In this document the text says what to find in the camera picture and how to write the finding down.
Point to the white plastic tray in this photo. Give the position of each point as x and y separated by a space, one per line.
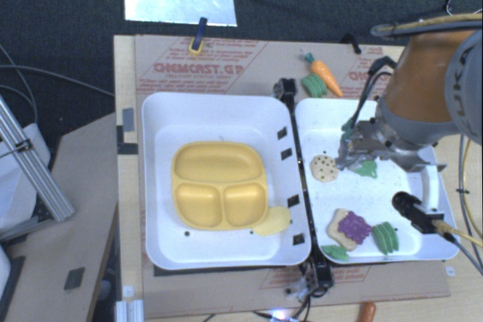
226 117
377 196

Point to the thin black rod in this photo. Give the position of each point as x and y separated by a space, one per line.
302 169

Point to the orange toy carrot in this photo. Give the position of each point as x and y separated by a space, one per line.
326 73

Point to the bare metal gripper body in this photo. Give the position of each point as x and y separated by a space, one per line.
381 145

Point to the yellow divided plate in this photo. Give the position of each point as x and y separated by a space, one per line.
217 166

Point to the purple toy grapes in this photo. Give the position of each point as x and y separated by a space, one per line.
354 226

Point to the black cylinder on white bracket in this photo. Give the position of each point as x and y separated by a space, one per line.
415 213

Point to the pale yellow potato chip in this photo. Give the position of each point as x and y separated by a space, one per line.
275 222

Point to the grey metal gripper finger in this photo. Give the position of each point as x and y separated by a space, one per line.
359 159
342 158

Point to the orange-brown toy sausage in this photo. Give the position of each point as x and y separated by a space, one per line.
367 313

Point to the green toy pea pods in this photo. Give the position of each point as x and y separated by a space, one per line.
385 237
314 85

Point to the beige toy bread slice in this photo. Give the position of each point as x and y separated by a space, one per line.
336 230

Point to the beige chocolate chip biscuit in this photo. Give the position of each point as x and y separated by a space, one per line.
323 168

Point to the green toy lettuce leaf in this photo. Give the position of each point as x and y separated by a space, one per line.
368 169
336 252

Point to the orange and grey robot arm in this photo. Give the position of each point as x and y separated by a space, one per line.
426 86

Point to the brown cardboard board, red print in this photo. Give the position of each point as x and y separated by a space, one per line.
241 60

